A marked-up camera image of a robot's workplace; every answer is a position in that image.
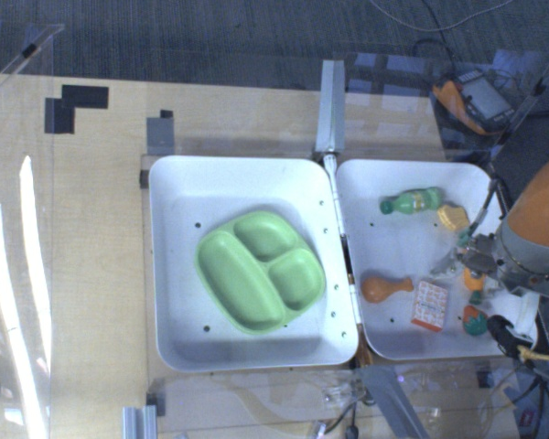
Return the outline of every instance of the yellow object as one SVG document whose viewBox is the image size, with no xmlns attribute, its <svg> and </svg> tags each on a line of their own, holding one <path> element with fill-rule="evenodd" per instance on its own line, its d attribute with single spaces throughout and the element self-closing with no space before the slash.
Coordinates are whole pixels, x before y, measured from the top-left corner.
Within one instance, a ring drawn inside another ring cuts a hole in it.
<svg viewBox="0 0 549 439">
<path fill-rule="evenodd" d="M 468 215 L 462 207 L 444 205 L 437 209 L 437 216 L 443 225 L 452 231 L 463 230 L 469 226 Z"/>
<path fill-rule="evenodd" d="M 484 274 L 480 278 L 474 278 L 470 269 L 468 267 L 464 268 L 464 284 L 469 291 L 482 291 L 484 289 L 484 278 L 486 278 Z"/>
</svg>

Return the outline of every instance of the bottle cap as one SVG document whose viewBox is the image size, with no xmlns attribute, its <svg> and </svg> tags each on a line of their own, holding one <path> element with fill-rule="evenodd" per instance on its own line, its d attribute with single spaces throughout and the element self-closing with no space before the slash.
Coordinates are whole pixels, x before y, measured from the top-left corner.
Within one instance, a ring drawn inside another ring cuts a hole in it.
<svg viewBox="0 0 549 439">
<path fill-rule="evenodd" d="M 383 215 L 390 215 L 394 211 L 393 203 L 390 200 L 381 202 L 381 212 Z"/>
</svg>

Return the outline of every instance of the green divided plate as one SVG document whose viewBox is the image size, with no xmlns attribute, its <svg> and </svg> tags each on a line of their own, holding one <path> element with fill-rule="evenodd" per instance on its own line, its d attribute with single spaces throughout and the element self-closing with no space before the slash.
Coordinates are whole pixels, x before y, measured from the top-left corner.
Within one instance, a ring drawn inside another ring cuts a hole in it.
<svg viewBox="0 0 549 439">
<path fill-rule="evenodd" d="M 282 327 L 325 290 L 315 253 L 286 220 L 267 211 L 248 213 L 207 234 L 195 267 L 218 307 L 249 334 Z"/>
</svg>

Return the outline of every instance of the green bottle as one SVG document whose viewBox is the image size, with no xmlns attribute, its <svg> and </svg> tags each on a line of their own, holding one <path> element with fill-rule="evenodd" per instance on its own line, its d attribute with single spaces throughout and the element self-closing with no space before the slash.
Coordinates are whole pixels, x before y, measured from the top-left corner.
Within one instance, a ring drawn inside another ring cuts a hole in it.
<svg viewBox="0 0 549 439">
<path fill-rule="evenodd" d="M 383 200 L 381 212 L 384 215 L 390 215 L 393 211 L 400 211 L 405 215 L 412 215 L 425 209 L 438 209 L 441 201 L 441 192 L 436 187 L 411 190 L 402 193 L 394 200 Z"/>
</svg>

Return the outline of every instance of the small box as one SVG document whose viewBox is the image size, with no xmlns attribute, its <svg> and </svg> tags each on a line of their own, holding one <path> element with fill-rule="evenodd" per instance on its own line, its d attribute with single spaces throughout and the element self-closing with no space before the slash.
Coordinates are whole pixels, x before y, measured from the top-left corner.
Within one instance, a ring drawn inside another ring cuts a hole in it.
<svg viewBox="0 0 549 439">
<path fill-rule="evenodd" d="M 434 332 L 440 332 L 446 320 L 446 307 L 447 289 L 422 281 L 414 297 L 411 322 Z"/>
</svg>

